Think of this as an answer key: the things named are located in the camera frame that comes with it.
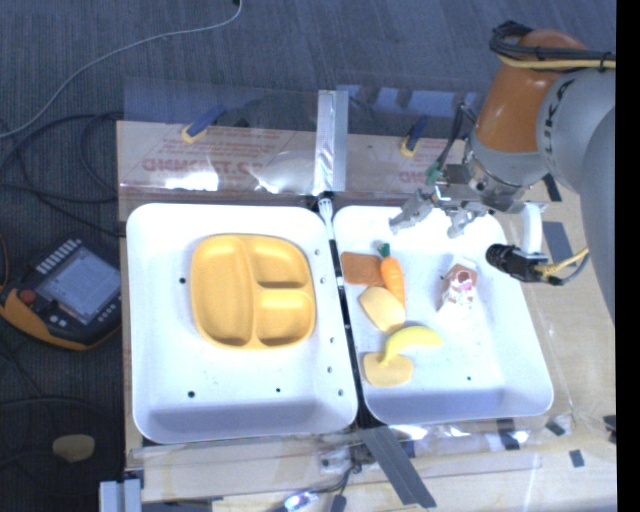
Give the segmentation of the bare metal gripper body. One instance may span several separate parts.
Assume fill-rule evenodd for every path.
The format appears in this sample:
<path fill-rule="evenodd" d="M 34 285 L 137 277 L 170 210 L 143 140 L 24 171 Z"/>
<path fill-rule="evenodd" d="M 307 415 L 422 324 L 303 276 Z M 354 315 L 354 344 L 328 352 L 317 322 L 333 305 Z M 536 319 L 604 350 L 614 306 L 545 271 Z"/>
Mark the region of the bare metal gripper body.
<path fill-rule="evenodd" d="M 433 197 L 443 208 L 481 208 L 509 212 L 523 197 L 527 185 L 513 185 L 488 173 L 483 167 L 445 164 L 434 186 Z"/>

